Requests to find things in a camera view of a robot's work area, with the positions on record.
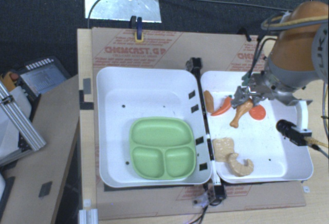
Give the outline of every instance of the binder clip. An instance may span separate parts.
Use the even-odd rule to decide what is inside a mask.
[[[135,32],[135,42],[141,43],[144,41],[144,34],[142,31],[142,18],[138,17],[136,20],[136,16],[132,16],[130,19],[130,27],[132,29],[136,28]]]

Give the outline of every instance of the robotic hand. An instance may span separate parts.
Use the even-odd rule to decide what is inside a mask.
[[[248,72],[231,101],[233,108],[249,99],[258,105],[277,99],[296,105],[293,93],[309,82],[322,79],[328,84],[328,5],[305,2],[292,13],[266,20],[262,29],[281,31],[261,73]]]

